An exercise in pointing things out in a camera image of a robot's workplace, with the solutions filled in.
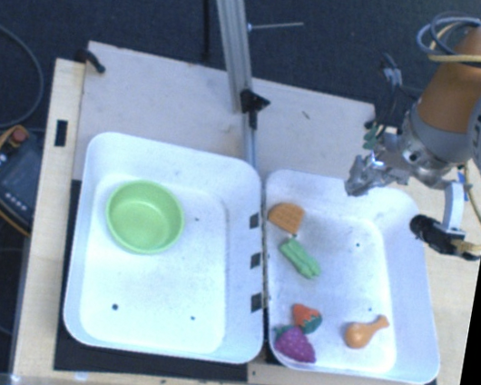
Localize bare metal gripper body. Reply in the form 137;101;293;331
364;125;461;194

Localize orange toy biscuit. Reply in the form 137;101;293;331
264;199;308;236

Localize green toy asparagus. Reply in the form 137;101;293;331
273;235;327;282

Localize white plastic tray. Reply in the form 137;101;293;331
233;164;471;385
53;127;297;376

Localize black block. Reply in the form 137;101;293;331
236;86;274;120

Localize red toy strawberry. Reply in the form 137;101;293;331
287;301;326;338

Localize orange toy chicken drumstick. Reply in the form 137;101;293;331
341;309;392;355

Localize purple toy grapes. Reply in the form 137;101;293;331
268;321;323;366

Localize pale wood board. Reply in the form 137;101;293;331
34;40;476;385

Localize green bowl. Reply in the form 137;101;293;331
98;173;192;262

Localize black cylinder on white bracket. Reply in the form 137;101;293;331
405;173;477;259

